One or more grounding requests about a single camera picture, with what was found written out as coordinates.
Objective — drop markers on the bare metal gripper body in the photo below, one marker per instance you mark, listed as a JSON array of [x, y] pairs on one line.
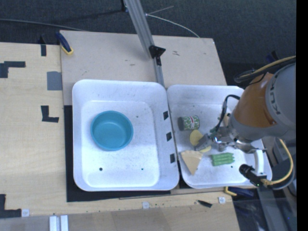
[[225, 135]]

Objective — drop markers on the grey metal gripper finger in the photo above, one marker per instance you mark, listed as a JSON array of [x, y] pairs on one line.
[[203, 143], [222, 146]]

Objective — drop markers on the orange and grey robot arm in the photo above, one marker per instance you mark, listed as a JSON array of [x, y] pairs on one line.
[[255, 107]]

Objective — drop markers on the yellow round crisp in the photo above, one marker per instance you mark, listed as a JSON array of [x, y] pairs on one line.
[[195, 136]]

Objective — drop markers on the green asparagus bundle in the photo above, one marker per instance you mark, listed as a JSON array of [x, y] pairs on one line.
[[222, 159]]

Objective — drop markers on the tan pizza slice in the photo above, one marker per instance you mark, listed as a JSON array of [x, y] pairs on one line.
[[192, 160]]

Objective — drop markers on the green can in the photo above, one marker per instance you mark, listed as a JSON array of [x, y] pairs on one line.
[[190, 123]]

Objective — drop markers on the white plastic tray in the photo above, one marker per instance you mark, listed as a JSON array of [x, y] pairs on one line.
[[120, 177], [192, 97]]

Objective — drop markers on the blue bowl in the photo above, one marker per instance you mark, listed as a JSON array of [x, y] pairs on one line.
[[111, 131]]

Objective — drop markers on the pale wood board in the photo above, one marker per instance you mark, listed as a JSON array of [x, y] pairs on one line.
[[108, 56]]

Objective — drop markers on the black cylinder on white bracket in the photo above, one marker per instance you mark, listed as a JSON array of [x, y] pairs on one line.
[[259, 161]]

